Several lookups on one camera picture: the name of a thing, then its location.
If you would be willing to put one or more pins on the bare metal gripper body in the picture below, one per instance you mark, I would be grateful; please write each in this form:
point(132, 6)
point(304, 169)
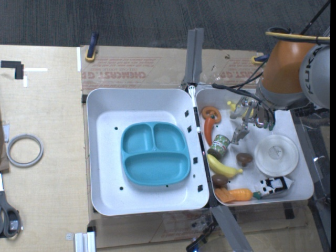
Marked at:
point(258, 115)

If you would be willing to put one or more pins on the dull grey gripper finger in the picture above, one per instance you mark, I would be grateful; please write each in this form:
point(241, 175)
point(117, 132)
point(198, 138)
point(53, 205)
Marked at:
point(237, 110)
point(239, 135)

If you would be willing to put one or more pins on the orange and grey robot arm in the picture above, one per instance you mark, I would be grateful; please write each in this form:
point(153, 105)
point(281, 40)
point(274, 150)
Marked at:
point(283, 69)

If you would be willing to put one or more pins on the yellow toy bottle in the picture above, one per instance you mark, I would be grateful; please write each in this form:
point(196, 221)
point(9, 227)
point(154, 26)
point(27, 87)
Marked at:
point(232, 105)

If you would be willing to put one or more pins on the small green can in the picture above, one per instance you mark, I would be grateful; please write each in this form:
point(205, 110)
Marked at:
point(220, 146)

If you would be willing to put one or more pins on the brown toy mushroom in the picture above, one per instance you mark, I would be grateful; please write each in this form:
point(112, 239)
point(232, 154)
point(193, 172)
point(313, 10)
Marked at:
point(244, 158)
point(219, 180)

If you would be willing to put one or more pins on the brown toy doughnut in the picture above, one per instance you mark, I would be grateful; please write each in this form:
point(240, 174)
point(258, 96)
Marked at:
point(205, 112)

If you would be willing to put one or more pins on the yellow banana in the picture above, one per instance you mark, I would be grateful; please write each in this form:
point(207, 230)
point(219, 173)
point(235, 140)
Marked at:
point(220, 168)

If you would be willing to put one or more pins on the clear plastic round lid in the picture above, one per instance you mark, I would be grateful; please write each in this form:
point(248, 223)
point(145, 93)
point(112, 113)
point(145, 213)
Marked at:
point(277, 155)

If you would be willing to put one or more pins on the orange carrot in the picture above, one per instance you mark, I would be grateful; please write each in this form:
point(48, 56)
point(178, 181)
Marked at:
point(240, 194)

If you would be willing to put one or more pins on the black and white carton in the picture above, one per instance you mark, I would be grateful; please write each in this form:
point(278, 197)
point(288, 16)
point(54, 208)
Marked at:
point(273, 186)

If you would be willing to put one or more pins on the orange ridged toy slice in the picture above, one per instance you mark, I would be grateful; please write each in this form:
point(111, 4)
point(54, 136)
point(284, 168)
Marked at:
point(222, 195)

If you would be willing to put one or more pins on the white plastic tray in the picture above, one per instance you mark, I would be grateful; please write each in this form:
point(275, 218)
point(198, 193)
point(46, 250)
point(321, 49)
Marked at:
point(110, 146)
point(299, 182)

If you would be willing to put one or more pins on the blue divided plate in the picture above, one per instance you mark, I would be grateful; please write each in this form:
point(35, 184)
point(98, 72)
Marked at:
point(155, 153)

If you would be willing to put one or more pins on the brown cardboard board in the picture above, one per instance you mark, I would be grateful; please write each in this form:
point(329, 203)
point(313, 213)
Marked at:
point(136, 69)

